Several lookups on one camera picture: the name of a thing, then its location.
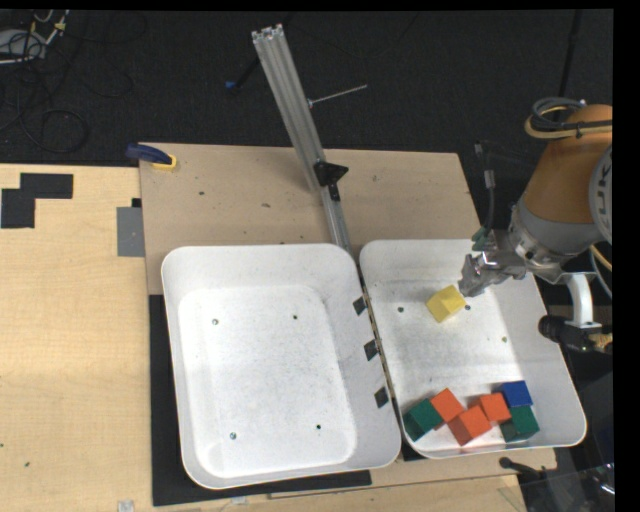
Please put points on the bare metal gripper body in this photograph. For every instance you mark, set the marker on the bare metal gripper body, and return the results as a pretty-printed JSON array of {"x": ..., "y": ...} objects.
[{"x": 520, "y": 262}]

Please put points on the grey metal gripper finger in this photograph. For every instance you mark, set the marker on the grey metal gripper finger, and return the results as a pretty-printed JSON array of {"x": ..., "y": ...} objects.
[
  {"x": 469, "y": 277},
  {"x": 484, "y": 286}
]

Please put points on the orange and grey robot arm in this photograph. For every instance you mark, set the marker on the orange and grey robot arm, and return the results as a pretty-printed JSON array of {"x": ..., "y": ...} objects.
[{"x": 565, "y": 180}]

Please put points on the yellow cube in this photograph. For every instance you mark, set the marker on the yellow cube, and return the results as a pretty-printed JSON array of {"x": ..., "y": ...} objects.
[{"x": 445, "y": 303}]

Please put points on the white plastic tray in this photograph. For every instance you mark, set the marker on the white plastic tray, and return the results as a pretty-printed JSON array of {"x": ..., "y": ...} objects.
[
  {"x": 265, "y": 380},
  {"x": 450, "y": 360}
]

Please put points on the blue cube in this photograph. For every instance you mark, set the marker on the blue cube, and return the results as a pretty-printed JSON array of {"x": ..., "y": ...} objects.
[{"x": 517, "y": 393}]

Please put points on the orange cube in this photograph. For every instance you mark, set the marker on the orange cube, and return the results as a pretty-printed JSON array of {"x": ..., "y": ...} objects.
[
  {"x": 495, "y": 406},
  {"x": 470, "y": 424},
  {"x": 446, "y": 404}
]

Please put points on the green cube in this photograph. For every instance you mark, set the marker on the green cube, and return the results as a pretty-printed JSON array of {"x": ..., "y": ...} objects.
[
  {"x": 422, "y": 419},
  {"x": 524, "y": 421}
]

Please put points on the pale wood board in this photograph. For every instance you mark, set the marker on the pale wood board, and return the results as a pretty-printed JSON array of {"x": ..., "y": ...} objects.
[{"x": 240, "y": 205}]

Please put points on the black cylinder on white bracket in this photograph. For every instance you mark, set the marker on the black cylinder on white bracket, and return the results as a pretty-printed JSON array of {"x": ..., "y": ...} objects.
[{"x": 580, "y": 300}]

